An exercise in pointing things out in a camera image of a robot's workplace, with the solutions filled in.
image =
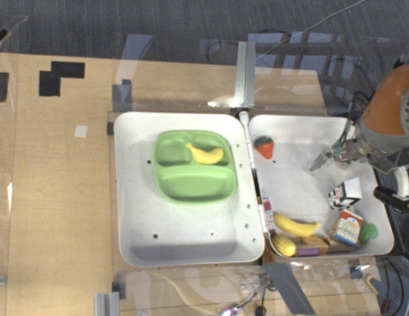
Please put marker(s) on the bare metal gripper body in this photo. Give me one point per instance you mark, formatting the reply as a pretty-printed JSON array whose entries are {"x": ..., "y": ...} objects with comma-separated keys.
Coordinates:
[{"x": 355, "y": 151}]

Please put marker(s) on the orange and white carton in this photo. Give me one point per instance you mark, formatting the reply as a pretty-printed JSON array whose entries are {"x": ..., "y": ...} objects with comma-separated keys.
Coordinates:
[{"x": 346, "y": 227}]

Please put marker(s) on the white plastic tray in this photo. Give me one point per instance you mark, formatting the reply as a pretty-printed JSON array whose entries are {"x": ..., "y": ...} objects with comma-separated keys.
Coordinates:
[
  {"x": 191, "y": 232},
  {"x": 299, "y": 183}
]

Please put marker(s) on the pink and white packet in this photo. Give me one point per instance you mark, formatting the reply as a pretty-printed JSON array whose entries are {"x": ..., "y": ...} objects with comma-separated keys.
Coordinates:
[{"x": 268, "y": 216}]

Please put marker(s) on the yellow corn cob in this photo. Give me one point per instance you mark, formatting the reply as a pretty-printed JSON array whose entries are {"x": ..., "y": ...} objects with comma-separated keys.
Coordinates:
[{"x": 284, "y": 245}]

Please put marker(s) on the green broccoli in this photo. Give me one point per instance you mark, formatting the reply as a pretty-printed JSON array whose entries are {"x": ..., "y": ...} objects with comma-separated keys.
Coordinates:
[{"x": 369, "y": 232}]

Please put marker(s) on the white carton with black print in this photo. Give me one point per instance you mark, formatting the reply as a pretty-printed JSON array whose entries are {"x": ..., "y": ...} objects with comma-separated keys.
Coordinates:
[{"x": 345, "y": 193}]

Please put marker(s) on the yellow banana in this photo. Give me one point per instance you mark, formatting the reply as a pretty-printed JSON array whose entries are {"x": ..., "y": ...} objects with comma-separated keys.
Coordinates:
[
  {"x": 294, "y": 226},
  {"x": 207, "y": 156}
]

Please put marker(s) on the purple block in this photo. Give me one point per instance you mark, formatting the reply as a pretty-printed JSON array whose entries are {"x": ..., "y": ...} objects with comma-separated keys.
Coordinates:
[{"x": 308, "y": 251}]

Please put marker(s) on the green divided plate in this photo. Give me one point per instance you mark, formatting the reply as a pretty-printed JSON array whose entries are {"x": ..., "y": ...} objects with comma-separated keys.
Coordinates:
[{"x": 194, "y": 183}]

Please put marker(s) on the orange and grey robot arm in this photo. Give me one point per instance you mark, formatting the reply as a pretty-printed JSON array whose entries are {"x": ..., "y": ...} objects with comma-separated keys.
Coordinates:
[{"x": 385, "y": 104}]

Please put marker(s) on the tan bread slice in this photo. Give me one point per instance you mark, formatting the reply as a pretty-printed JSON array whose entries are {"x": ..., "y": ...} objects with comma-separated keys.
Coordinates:
[{"x": 314, "y": 241}]

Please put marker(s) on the black cylinder on white bracket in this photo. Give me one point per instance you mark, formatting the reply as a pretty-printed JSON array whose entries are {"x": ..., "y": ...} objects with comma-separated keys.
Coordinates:
[{"x": 393, "y": 196}]

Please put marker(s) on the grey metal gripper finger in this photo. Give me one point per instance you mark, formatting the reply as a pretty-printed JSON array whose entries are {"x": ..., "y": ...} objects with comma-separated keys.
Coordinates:
[{"x": 321, "y": 162}]

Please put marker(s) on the red strawberry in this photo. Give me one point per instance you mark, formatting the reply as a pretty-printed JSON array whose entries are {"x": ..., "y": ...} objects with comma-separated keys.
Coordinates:
[{"x": 265, "y": 147}]

